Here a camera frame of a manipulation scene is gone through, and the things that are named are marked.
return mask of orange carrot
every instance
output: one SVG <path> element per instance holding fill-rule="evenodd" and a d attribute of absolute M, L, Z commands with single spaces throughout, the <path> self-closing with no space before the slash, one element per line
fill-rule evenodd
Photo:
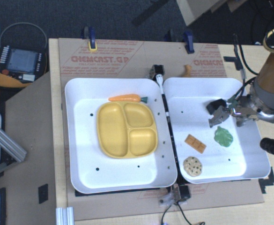
<path fill-rule="evenodd" d="M 140 97 L 137 94 L 126 94 L 126 95 L 120 95 L 116 97 L 110 97 L 110 102 L 119 102 L 119 101 L 126 101 L 126 102 L 144 102 L 147 103 L 147 97 Z"/>

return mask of wooden table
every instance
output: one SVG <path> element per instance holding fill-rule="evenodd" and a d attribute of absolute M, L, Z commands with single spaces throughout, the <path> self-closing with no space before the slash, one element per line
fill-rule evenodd
<path fill-rule="evenodd" d="M 234 56 L 232 45 L 219 45 L 221 56 Z M 269 52 L 262 46 L 243 46 L 247 63 L 250 67 L 259 71 L 265 63 Z M 53 127 L 53 147 L 54 147 L 54 167 L 55 167 L 55 189 L 56 207 L 66 208 L 67 204 L 67 185 L 64 157 L 64 138 L 63 138 L 63 119 L 61 111 L 61 84 L 60 84 L 60 64 L 59 64 L 59 40 L 49 39 L 49 59 L 50 59 L 50 79 L 52 95 L 52 127 Z M 227 77 L 240 80 L 240 74 L 236 72 L 230 63 L 224 63 Z M 262 137 L 274 139 L 274 124 L 258 121 L 258 127 Z M 269 160 L 274 171 L 274 156 L 269 154 Z M 266 188 L 264 194 L 265 202 L 253 205 L 242 205 L 233 207 L 220 207 L 212 209 L 189 210 L 185 214 L 189 221 L 196 224 L 205 221 L 207 225 L 230 224 L 274 224 L 274 186 Z M 106 225 L 106 224 L 160 224 L 162 214 L 147 214 L 138 216 L 115 217 L 95 220 L 76 221 L 76 225 Z M 185 220 L 180 211 L 169 212 L 164 221 L 168 224 L 184 224 Z"/>

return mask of blue clamp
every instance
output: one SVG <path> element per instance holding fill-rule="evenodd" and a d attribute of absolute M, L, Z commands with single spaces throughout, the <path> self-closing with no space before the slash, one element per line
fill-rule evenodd
<path fill-rule="evenodd" d="M 89 50 L 91 52 L 95 52 L 97 51 L 97 43 L 95 40 L 95 30 L 93 27 L 84 27 L 84 29 L 81 32 L 81 38 L 82 39 L 86 39 L 87 37 L 89 37 Z"/>
<path fill-rule="evenodd" d="M 190 31 L 185 31 L 183 37 L 186 44 L 185 49 L 187 50 L 187 53 L 194 53 L 192 33 Z"/>

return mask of toy wafer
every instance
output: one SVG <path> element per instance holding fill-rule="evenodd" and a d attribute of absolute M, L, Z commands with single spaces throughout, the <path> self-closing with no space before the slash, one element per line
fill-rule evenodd
<path fill-rule="evenodd" d="M 187 136 L 185 143 L 189 144 L 200 153 L 203 153 L 204 149 L 206 148 L 205 144 L 203 144 L 201 141 L 199 141 L 197 138 L 193 137 L 190 134 Z"/>

